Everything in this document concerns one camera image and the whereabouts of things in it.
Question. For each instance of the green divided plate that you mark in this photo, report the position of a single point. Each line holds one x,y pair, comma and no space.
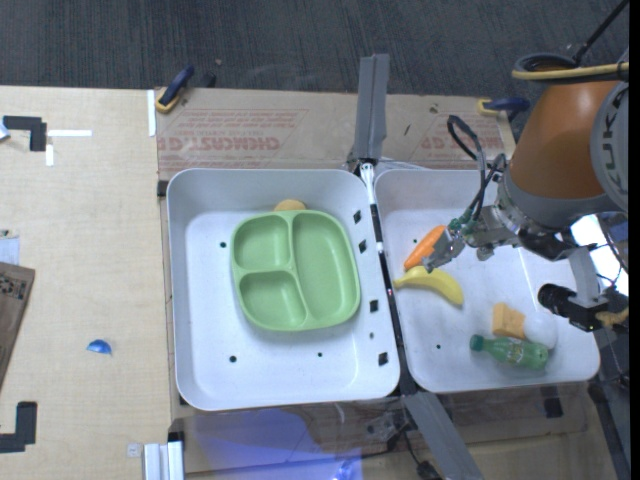
320,263

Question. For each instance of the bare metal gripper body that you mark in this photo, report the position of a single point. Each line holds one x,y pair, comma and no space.
492,230

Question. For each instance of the black cylinder on white bracket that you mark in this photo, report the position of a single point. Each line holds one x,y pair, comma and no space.
582,308

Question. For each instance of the brown paper packet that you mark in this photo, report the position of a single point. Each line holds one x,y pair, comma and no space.
12,308

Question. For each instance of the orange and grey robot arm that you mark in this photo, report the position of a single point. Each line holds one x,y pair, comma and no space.
560,138

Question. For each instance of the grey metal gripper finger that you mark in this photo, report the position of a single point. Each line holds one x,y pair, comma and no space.
454,243
436,259

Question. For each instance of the orange carrot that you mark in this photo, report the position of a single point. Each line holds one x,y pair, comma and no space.
422,248

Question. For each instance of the white plastic tray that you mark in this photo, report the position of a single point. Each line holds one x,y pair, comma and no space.
450,358
210,368

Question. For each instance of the brown cardboard board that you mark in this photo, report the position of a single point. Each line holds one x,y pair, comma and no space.
250,133

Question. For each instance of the tan round biscuit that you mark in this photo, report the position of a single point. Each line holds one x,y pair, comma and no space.
290,205

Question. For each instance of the yellow banana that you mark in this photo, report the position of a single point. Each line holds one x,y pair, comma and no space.
435,283

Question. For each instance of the green plastic bottle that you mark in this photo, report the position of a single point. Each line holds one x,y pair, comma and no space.
515,352

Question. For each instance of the small blue piece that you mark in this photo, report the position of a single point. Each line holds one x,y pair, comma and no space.
100,346

